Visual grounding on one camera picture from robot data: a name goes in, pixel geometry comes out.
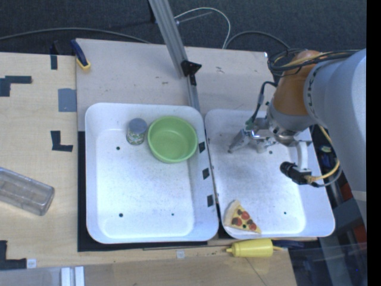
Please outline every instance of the green bowl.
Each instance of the green bowl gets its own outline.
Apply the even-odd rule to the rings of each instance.
[[[193,156],[198,140],[195,129],[186,120],[164,116],[150,125],[148,144],[160,161],[177,163]]]

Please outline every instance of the yellow rolling pin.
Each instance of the yellow rolling pin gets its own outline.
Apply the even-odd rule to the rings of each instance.
[[[233,243],[226,252],[232,253],[235,257],[270,257],[274,250],[282,250],[282,248],[274,247],[269,238],[259,238]]]

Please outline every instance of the wooden table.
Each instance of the wooden table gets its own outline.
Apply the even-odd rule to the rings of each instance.
[[[91,52],[92,45],[97,46],[99,41],[79,40],[79,43],[91,58],[95,54]],[[120,88],[127,87],[115,84],[116,74],[108,71],[107,65],[101,70],[106,73],[107,82],[99,80],[89,86],[83,83],[86,81],[83,77],[89,78],[91,73],[81,72],[72,56],[57,56],[58,67],[52,69],[55,57],[50,55],[0,54],[0,78],[32,77],[31,84],[12,83],[10,95],[0,97],[0,166],[55,188],[54,200],[44,216],[0,203],[0,240],[8,241],[7,259],[36,259],[38,268],[86,266],[86,280],[103,279],[108,285],[113,285],[110,279],[114,285],[125,285],[126,272],[134,277],[130,281],[138,285],[140,282],[153,285],[155,281],[194,285],[192,279],[200,284],[218,281],[221,285],[244,282],[296,285],[286,250],[275,251],[269,259],[235,258],[225,252],[234,240],[218,237],[202,247],[77,252],[77,132],[83,130],[86,107],[97,101],[187,104],[186,94],[173,96],[181,94],[186,86],[176,84],[179,78],[171,68],[165,46],[123,43],[122,47],[131,49],[125,57],[131,60],[136,60],[133,52],[138,51],[152,60],[156,60],[156,54],[161,56],[158,64],[151,63],[144,76],[154,75],[148,85],[144,80],[136,80],[139,71],[141,74],[146,67],[144,60],[140,60],[139,71],[133,71],[136,69],[133,63],[126,64],[124,70],[136,83],[130,83],[124,96]],[[212,108],[252,110],[261,83],[272,80],[262,52],[186,50],[191,61],[203,65],[196,75],[202,114]],[[97,59],[92,61],[91,71],[100,71],[96,68],[100,66]],[[67,88],[77,91],[78,113],[59,109],[58,90]],[[265,98],[269,100],[271,95],[268,91]],[[52,150],[52,130],[60,131],[61,144],[72,145],[73,150]],[[183,250],[184,259],[177,258],[179,250]]]

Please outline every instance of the pizza slice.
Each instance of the pizza slice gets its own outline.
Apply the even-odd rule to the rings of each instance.
[[[243,231],[261,233],[261,229],[253,221],[251,215],[241,206],[238,200],[233,201],[227,208],[224,225]]]

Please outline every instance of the pepperoni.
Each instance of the pepperoni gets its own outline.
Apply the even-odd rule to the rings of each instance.
[[[232,225],[241,226],[242,220],[240,220],[238,217],[234,217],[232,219]]]
[[[242,217],[243,219],[247,220],[247,219],[250,218],[250,215],[249,215],[248,212],[244,211],[244,212],[242,212],[241,217]]]
[[[251,231],[255,231],[255,230],[257,230],[257,225],[253,222],[253,223],[249,226],[249,229],[250,229]]]

